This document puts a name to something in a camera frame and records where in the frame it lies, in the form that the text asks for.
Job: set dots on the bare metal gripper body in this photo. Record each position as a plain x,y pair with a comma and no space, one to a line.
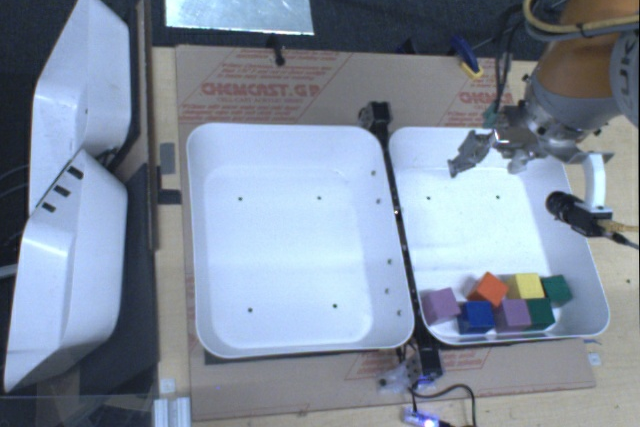
525,135

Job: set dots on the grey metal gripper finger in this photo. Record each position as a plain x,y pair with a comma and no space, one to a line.
521,161
472,150

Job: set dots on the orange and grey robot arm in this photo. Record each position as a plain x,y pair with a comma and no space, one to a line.
575,70

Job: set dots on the white plastic tray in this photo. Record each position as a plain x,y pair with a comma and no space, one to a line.
290,245
475,235

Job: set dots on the thin black and white rod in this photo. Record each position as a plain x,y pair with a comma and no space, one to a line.
400,225

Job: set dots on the yellow cube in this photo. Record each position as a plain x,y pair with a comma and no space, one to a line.
526,286

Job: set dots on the orange cube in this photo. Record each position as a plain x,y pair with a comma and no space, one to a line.
489,289

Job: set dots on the green cube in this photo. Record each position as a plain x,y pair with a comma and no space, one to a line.
557,289
541,313

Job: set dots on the purple cube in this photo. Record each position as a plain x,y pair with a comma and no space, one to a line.
513,315
441,306

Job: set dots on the blue cube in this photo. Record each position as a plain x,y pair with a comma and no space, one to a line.
476,317

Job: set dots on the brown cardboard board red print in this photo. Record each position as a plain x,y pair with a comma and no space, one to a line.
280,90

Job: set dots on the black cylinder on white bracket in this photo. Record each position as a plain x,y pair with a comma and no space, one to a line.
575,211

